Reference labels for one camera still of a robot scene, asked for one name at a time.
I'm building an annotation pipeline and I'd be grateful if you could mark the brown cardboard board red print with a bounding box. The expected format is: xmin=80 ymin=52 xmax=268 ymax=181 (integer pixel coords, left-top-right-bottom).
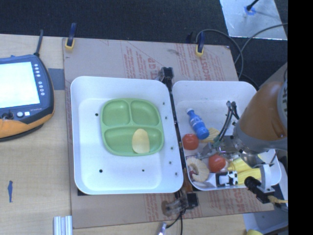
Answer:
xmin=62 ymin=37 xmax=275 ymax=230

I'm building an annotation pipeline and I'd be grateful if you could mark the blue plastic bottle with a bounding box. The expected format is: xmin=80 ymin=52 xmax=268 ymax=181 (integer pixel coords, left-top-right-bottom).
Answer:
xmin=186 ymin=107 xmax=210 ymax=141

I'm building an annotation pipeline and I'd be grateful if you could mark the black cylinder on white bracket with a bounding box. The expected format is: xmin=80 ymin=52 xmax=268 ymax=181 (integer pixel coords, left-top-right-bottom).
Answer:
xmin=244 ymin=164 xmax=276 ymax=205

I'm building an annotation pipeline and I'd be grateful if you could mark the green divided plate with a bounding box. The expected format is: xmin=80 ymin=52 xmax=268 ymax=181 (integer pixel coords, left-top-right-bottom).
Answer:
xmin=100 ymin=97 xmax=165 ymax=157

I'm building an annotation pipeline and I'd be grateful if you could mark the red tomato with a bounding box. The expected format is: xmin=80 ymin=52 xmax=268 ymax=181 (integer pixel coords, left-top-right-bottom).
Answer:
xmin=181 ymin=133 xmax=200 ymax=151
xmin=208 ymin=153 xmax=227 ymax=173

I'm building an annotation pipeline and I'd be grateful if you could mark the black and white milk carton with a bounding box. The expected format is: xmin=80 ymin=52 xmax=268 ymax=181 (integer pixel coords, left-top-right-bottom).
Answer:
xmin=215 ymin=170 xmax=239 ymax=188

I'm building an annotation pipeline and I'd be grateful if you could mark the thin black and white rod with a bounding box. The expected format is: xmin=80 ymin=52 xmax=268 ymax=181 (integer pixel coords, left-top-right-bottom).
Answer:
xmin=167 ymin=81 xmax=188 ymax=193

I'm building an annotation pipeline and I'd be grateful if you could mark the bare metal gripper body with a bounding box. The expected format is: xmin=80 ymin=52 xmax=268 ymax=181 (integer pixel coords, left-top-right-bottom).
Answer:
xmin=216 ymin=135 xmax=264 ymax=168

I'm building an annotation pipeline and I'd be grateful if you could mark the yellow ridged chip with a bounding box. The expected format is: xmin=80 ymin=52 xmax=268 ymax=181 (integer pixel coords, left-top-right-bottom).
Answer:
xmin=200 ymin=127 xmax=221 ymax=144

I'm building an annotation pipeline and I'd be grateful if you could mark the black block with thin wires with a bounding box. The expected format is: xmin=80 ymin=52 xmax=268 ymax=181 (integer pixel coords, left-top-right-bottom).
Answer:
xmin=157 ymin=67 xmax=175 ymax=83
xmin=185 ymin=192 xmax=199 ymax=210

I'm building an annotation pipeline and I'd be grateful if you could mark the yellow oval potato chip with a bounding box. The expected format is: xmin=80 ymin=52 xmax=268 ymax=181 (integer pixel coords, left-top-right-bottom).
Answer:
xmin=132 ymin=128 xmax=151 ymax=154

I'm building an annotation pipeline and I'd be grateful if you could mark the yellow corn cob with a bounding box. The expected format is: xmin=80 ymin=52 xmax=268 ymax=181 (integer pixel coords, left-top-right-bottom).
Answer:
xmin=236 ymin=167 xmax=262 ymax=185

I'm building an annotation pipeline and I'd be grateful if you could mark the white plastic tray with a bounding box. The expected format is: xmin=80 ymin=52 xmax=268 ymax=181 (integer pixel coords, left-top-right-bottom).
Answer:
xmin=70 ymin=75 xmax=184 ymax=196
xmin=172 ymin=80 xmax=282 ymax=192

